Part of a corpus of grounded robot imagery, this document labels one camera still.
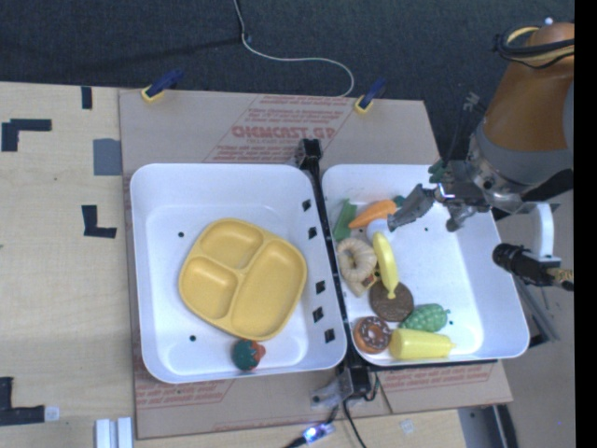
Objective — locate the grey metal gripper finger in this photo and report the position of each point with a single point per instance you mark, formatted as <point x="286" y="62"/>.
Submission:
<point x="459" y="217"/>
<point x="410" y="209"/>

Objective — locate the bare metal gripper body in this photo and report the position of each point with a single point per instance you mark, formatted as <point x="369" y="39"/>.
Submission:
<point x="476" y="186"/>

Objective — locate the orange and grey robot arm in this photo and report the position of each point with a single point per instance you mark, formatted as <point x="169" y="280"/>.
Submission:
<point x="527" y="115"/>

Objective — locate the orange carrot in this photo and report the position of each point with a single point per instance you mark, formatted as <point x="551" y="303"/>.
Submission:
<point x="373" y="213"/>

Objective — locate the white plastic tray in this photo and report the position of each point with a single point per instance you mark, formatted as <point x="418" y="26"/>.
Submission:
<point x="462" y="273"/>
<point x="168" y="273"/>

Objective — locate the yellow squeeze bottle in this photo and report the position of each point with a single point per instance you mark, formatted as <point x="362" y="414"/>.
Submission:
<point x="417" y="344"/>
<point x="386" y="261"/>

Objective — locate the green leafy vegetable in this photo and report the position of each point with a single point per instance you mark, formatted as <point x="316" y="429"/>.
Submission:
<point x="343" y="219"/>

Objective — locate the beige pretzel bread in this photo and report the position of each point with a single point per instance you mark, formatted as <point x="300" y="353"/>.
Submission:
<point x="356" y="264"/>

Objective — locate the thin black rod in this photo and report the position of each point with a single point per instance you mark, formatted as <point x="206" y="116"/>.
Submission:
<point x="329" y="245"/>

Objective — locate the brown round biscuit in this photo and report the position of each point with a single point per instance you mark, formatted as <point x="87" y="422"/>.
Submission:
<point x="392" y="302"/>

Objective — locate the green grapes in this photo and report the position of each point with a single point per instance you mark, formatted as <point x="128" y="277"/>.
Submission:
<point x="426" y="317"/>

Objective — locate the brown sprinkled doughnut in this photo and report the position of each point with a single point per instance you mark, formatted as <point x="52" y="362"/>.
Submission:
<point x="371" y="335"/>

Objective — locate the brown cardboard board red print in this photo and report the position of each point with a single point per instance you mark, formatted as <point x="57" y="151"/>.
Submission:
<point x="275" y="124"/>

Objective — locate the yellow divided plate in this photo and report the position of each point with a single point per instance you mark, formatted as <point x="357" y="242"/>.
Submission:
<point x="242" y="278"/>

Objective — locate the red and green strawberry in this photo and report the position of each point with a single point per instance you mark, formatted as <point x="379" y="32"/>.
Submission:
<point x="247" y="354"/>

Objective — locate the black cylinder on white bracket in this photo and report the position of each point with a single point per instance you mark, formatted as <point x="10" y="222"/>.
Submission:
<point x="531" y="257"/>

